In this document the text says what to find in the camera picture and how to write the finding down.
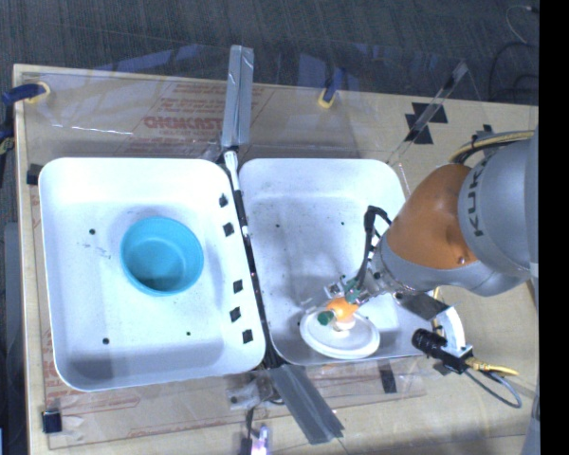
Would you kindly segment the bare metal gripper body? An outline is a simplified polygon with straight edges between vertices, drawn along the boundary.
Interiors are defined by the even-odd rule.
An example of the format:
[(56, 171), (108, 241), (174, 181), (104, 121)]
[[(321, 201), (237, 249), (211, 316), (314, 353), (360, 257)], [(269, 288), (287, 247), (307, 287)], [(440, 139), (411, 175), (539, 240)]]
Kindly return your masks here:
[(395, 292), (395, 278), (385, 264), (365, 262), (356, 276), (344, 285), (343, 297), (350, 304), (364, 304), (382, 295)]

